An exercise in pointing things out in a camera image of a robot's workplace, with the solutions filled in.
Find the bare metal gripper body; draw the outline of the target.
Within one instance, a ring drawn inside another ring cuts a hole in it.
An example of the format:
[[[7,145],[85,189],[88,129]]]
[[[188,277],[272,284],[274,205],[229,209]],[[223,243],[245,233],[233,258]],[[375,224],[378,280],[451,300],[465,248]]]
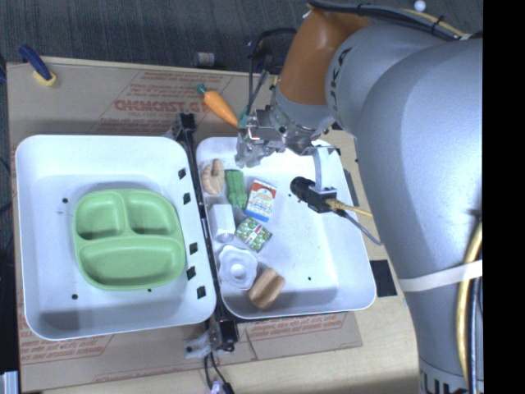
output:
[[[267,143],[274,152],[290,149],[306,154],[329,127],[329,110],[324,105],[267,105],[256,110],[244,139],[252,145]]]

